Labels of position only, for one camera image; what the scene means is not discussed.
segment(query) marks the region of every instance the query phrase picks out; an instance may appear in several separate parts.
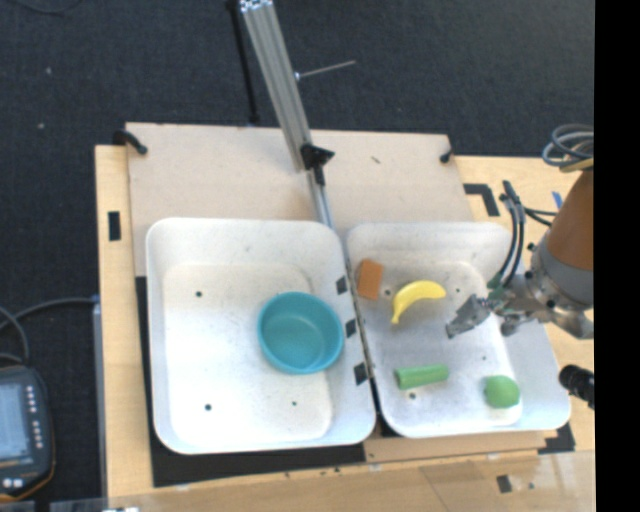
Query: teal bowl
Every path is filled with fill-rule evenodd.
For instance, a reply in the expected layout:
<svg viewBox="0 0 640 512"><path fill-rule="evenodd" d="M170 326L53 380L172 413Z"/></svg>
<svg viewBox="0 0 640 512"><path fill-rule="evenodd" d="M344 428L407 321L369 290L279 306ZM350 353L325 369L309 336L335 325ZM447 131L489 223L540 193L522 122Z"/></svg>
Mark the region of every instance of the teal bowl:
<svg viewBox="0 0 640 512"><path fill-rule="evenodd" d="M267 360L291 374L325 370L344 347L338 315L318 297L303 292L281 293L264 305L258 339Z"/></svg>

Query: yellow banana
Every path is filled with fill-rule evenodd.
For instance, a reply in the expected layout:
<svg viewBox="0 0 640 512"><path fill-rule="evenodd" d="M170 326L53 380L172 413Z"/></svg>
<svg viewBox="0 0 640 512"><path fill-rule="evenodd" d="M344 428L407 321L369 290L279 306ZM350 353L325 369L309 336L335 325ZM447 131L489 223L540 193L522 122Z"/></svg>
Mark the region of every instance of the yellow banana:
<svg viewBox="0 0 640 512"><path fill-rule="evenodd" d="M400 289L393 297L392 324L400 321L400 315L409 306L421 299L441 299L447 296L447 291L434 281L414 281Z"/></svg>

